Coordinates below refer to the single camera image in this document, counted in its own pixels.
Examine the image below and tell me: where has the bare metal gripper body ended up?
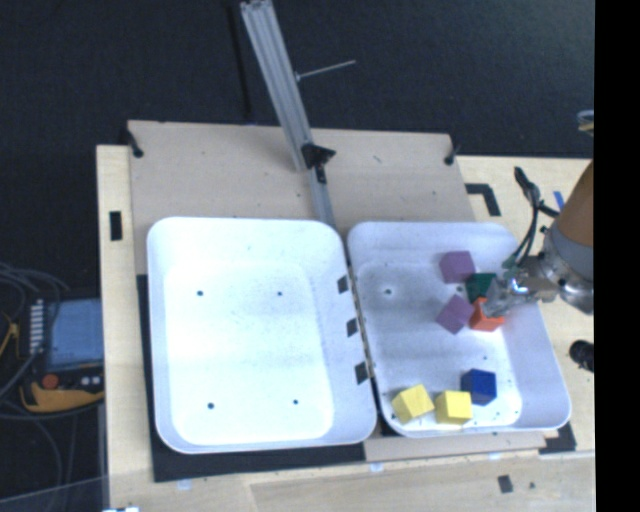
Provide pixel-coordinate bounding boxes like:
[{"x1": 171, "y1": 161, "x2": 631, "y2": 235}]
[{"x1": 517, "y1": 252, "x2": 595, "y2": 315}]

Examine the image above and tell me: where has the green cube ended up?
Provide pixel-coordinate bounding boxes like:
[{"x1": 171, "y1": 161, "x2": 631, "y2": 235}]
[{"x1": 465, "y1": 272, "x2": 499, "y2": 304}]

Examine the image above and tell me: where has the orange cube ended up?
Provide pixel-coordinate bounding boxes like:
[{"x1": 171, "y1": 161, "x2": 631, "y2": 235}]
[{"x1": 468, "y1": 297, "x2": 507, "y2": 333}]

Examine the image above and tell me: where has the purple cube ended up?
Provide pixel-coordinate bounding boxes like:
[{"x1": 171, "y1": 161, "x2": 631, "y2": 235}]
[
  {"x1": 439, "y1": 250, "x2": 477, "y2": 284},
  {"x1": 434, "y1": 294, "x2": 476, "y2": 336}
]

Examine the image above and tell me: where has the blue cube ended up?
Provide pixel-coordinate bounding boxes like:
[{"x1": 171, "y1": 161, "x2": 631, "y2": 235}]
[{"x1": 459, "y1": 368, "x2": 498, "y2": 407}]

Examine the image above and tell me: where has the white plastic tray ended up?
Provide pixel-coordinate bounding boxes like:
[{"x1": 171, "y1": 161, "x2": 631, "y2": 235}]
[
  {"x1": 345, "y1": 220, "x2": 573, "y2": 440},
  {"x1": 145, "y1": 215, "x2": 378, "y2": 456}
]

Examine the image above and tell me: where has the yellow cube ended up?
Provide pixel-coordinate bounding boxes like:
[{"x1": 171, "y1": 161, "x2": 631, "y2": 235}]
[
  {"x1": 433, "y1": 389, "x2": 474, "y2": 427},
  {"x1": 390, "y1": 383, "x2": 436, "y2": 426}
]

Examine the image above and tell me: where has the brown cardboard board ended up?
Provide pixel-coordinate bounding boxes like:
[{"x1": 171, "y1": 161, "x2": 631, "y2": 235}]
[{"x1": 126, "y1": 119, "x2": 549, "y2": 463}]

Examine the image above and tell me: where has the black cylinder on white bracket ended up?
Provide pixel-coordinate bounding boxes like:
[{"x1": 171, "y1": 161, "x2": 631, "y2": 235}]
[{"x1": 569, "y1": 339, "x2": 595, "y2": 373}]

